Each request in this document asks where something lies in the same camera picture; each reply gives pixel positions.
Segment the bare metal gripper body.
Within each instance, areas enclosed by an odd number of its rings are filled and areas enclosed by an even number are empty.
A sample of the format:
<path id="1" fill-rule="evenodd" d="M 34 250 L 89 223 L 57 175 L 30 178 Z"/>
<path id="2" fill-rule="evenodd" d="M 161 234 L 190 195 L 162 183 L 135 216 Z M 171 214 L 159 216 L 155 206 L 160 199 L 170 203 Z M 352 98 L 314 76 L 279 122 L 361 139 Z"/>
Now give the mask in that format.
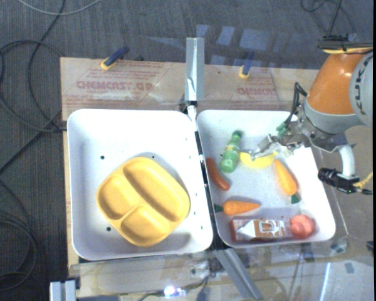
<path id="1" fill-rule="evenodd" d="M 296 149 L 301 146 L 311 146 L 311 139 L 316 137 L 316 130 L 312 125 L 302 121 L 283 122 L 277 128 L 278 142 L 290 149 Z"/>

